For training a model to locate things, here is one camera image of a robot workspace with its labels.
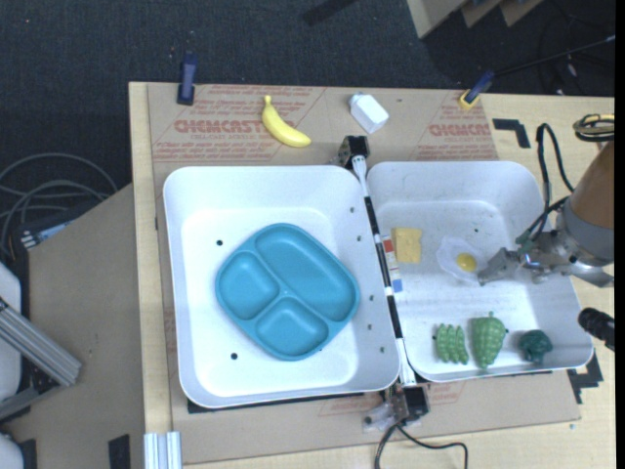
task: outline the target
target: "green vegetable toy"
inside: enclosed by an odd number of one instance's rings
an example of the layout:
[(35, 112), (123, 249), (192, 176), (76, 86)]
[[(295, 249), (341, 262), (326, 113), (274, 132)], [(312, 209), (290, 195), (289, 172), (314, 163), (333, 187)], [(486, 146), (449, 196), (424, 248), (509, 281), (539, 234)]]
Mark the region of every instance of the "green vegetable toy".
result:
[(492, 312), (486, 318), (473, 321), (473, 348), (476, 362), (480, 368), (487, 368), (495, 363), (501, 351), (506, 335), (506, 327)]
[(551, 340), (542, 330), (529, 330), (519, 340), (519, 349), (523, 350), (529, 362), (542, 363), (545, 353), (554, 349)]
[(437, 353), (444, 362), (467, 364), (469, 353), (465, 347), (465, 332), (460, 326), (444, 325), (437, 331)]

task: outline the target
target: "metal bar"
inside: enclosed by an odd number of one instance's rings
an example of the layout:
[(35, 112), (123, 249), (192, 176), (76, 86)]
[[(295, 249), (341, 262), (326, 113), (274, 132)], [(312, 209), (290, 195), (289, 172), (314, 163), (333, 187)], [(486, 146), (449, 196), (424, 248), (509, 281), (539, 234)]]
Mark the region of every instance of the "metal bar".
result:
[(7, 398), (0, 403), (0, 421), (3, 421), (5, 418), (15, 413), (18, 413), (20, 410), (31, 405), (36, 400), (40, 400), (41, 397), (45, 396), (51, 391), (54, 391), (55, 389), (57, 388), (50, 389), (45, 393), (39, 393), (34, 387), (30, 387), (28, 389), (24, 389), (23, 391), (17, 393), (10, 398)]
[(144, 435), (145, 469), (182, 469), (182, 442), (178, 431)]
[(75, 384), (81, 363), (1, 297), (0, 338), (62, 386)]

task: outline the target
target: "cardboard surface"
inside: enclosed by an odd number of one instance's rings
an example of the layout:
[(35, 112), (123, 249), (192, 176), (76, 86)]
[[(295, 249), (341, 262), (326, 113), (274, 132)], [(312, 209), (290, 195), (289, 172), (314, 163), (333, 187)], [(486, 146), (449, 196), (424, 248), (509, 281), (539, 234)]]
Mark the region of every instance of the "cardboard surface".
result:
[[(171, 408), (173, 427), (183, 436), (186, 464), (379, 441), (379, 432), (365, 433), (362, 428), (364, 413), (380, 402), (377, 393), (189, 413), (188, 400), (178, 378), (171, 269), (162, 202), (166, 177), (176, 168), (187, 165), (332, 161), (346, 135), (362, 135), (347, 103), (357, 90), (201, 85), (195, 89), (195, 105), (181, 107), (174, 102), (176, 85), (147, 86)], [(312, 138), (310, 147), (288, 148), (265, 131), (260, 113), (262, 96), (267, 93), (273, 96), (284, 118)], [(367, 93), (390, 114), (389, 122), (368, 137), (370, 165), (387, 160), (497, 158), (483, 110), (480, 106), (470, 111), (458, 107), (456, 100), (460, 92), (372, 89)], [(430, 384), (428, 387), (432, 411), (414, 428), (414, 433), (421, 437), (579, 417), (565, 372)], [(307, 425), (306, 436), (301, 435), (303, 423)], [(260, 432), (262, 437), (249, 436), (249, 433)]]
[(29, 252), (30, 318), (82, 363), (76, 385), (3, 426), (20, 443), (35, 440), (41, 469), (108, 469), (109, 442), (126, 435), (132, 467), (142, 467), (133, 224), (129, 186)]

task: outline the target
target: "blue clamp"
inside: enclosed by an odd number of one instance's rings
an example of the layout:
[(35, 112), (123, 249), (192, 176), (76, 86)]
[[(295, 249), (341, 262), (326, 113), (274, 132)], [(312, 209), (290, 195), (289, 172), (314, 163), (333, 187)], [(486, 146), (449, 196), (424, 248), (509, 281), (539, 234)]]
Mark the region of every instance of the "blue clamp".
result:
[(197, 55), (193, 52), (185, 52), (185, 58), (180, 64), (181, 84), (178, 86), (179, 105), (193, 106), (193, 95), (195, 87), (193, 87), (193, 77), (197, 70)]
[(460, 99), (458, 100), (460, 107), (463, 109), (471, 109), (475, 106), (478, 102), (479, 94), (486, 92), (490, 88), (494, 77), (495, 73), (490, 69), (487, 70), (478, 80), (476, 85), (474, 85), (473, 89), (466, 90), (462, 96), (460, 96)]

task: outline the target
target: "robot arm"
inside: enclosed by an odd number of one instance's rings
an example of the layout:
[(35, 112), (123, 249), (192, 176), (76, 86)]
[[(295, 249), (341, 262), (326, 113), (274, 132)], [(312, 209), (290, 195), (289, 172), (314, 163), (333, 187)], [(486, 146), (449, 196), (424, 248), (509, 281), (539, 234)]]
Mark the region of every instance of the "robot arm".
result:
[[(529, 269), (535, 282), (551, 274), (571, 275), (596, 286), (614, 285), (603, 267), (614, 262), (614, 116), (589, 115), (573, 125), (583, 140), (606, 143), (572, 194), (547, 208), (517, 240), (518, 250), (500, 249), (479, 273), (484, 285)], [(543, 232), (547, 215), (558, 211), (556, 227)]]

